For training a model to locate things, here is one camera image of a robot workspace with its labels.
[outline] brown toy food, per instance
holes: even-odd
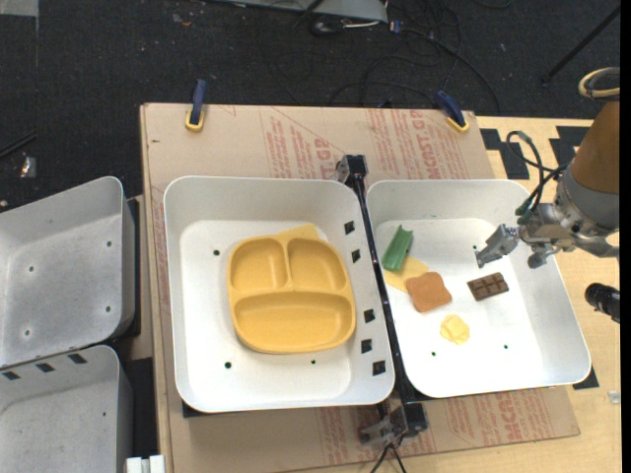
[[[445,287],[443,277],[436,272],[407,279],[405,288],[418,311],[429,311],[452,300],[452,294]]]
[[[508,284],[499,272],[467,282],[467,285],[477,301],[506,293],[509,290]]]

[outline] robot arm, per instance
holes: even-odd
[[[595,90],[587,85],[589,80],[604,70],[593,72],[582,80],[582,94],[597,98]],[[619,89],[617,92],[606,91],[605,105],[588,130],[572,163],[564,169],[551,170],[546,177],[542,175],[543,166],[530,138],[523,132],[513,133],[518,134],[535,152],[539,186],[516,210],[519,216],[517,226],[499,226],[486,240],[486,246],[475,252],[478,266],[482,268],[509,254],[520,241],[532,249],[528,259],[530,268],[545,264],[551,254],[561,250],[572,251],[577,247],[597,257],[616,257],[619,263],[619,247],[607,242],[610,235],[618,232],[620,225]],[[541,190],[551,178],[558,179],[554,201],[539,203]],[[601,290],[591,288],[586,298],[590,304],[607,312],[602,309],[601,301],[598,301],[604,296],[604,291],[597,291]],[[619,293],[615,292],[612,296],[617,300],[619,322]]]

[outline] white tray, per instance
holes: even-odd
[[[165,217],[175,382],[187,405],[219,413],[369,405],[390,395],[386,322],[352,190],[332,180],[182,177],[165,192]],[[354,230],[347,235],[348,223]],[[304,224],[314,224],[342,255],[355,298],[355,333],[344,345],[317,353],[255,352],[239,341],[230,316],[231,248],[244,238]],[[374,319],[367,321],[365,313]]]
[[[532,270],[530,249],[520,243],[477,266],[474,247],[499,224],[514,226],[527,195],[509,180],[392,180],[369,189],[379,255],[399,225],[412,230],[409,254],[440,273],[454,297],[419,313],[407,293],[387,286],[405,372],[420,392],[460,396],[576,383],[589,374],[590,354],[554,258]],[[495,272],[509,292],[477,302],[466,283]],[[440,335],[449,313],[469,325],[464,344]]]
[[[134,225],[103,177],[0,215],[0,368],[94,345],[134,316]]]
[[[122,473],[131,454],[131,386],[112,348],[0,372],[3,473]]]

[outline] yellow plate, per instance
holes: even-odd
[[[240,242],[230,254],[228,295],[235,330],[255,351],[332,349],[355,330],[346,266],[315,229]]]

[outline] black carpet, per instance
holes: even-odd
[[[3,210],[103,175],[142,192],[138,109],[189,101],[432,107],[443,89],[479,115],[593,118],[580,79],[619,66],[620,18],[552,79],[619,0],[391,0],[386,25],[313,36],[312,16],[197,0],[39,0],[0,16]],[[35,177],[21,178],[25,157]]]

